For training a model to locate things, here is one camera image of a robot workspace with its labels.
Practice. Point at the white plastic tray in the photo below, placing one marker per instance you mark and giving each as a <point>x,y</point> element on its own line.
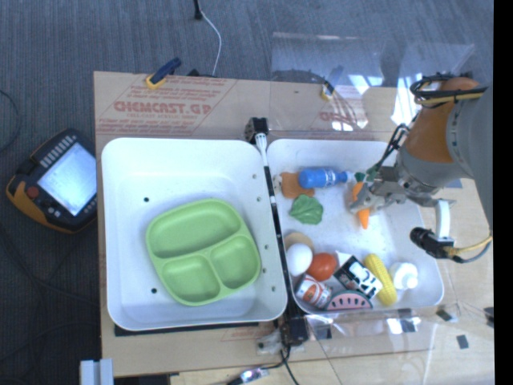
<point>344,239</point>
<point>132,167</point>

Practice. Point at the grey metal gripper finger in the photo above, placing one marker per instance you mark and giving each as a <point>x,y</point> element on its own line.
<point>360,201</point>
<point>380,203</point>

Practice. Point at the orange toy toast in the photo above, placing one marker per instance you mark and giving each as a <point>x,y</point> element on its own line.
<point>290,187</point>

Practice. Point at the beige toy biscuit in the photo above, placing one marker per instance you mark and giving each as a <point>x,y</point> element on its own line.
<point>296,238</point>

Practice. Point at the brown cardboard board red print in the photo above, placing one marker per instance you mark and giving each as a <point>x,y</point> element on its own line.
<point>160,110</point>

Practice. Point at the yellow toy corn cob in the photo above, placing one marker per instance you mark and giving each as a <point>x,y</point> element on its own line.
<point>381,279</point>

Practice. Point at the red toy tomato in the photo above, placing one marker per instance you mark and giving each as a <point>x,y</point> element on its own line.
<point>321,267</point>

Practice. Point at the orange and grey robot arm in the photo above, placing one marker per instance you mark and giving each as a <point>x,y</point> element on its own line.
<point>437,134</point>

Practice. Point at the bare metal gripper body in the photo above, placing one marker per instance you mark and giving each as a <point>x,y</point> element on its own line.
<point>401,185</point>

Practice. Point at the blue plastic bottle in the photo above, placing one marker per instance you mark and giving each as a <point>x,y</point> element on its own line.
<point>318,178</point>

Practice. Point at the white plastic bottle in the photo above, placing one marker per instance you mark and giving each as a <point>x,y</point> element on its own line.
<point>402,275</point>

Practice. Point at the white toy egg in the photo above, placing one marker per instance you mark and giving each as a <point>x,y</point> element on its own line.
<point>299,259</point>

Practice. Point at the black and white carton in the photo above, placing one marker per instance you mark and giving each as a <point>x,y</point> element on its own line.
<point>358,277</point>

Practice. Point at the thin black and white rod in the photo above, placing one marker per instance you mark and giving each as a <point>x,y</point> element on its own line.
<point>276,211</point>

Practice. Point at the pink toy watermelon slice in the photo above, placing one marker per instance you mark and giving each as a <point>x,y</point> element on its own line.
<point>348,301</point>

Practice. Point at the orange toy carrot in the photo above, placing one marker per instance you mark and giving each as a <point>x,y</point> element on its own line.
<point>364,218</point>

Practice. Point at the black cylinder on white bracket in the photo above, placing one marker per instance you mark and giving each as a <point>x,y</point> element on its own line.
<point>431,241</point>

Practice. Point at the green toy lettuce leaf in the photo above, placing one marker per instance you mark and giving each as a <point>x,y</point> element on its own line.
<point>306,210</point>

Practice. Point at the green divided plate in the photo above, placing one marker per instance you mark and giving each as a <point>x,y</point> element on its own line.
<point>200,251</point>

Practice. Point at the orange and white can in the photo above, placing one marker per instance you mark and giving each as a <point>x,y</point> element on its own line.
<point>312,291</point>

